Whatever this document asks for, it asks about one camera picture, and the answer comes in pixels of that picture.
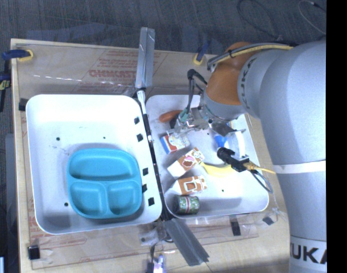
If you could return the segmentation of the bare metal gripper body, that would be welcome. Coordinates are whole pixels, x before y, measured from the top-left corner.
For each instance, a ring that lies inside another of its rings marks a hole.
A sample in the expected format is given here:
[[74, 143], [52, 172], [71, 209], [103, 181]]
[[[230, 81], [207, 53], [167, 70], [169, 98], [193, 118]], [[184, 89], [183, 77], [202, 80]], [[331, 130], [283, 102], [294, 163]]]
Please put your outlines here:
[[216, 117], [206, 105], [198, 107], [186, 107], [179, 113], [175, 121], [175, 132], [199, 131], [213, 128], [220, 123], [220, 119]]

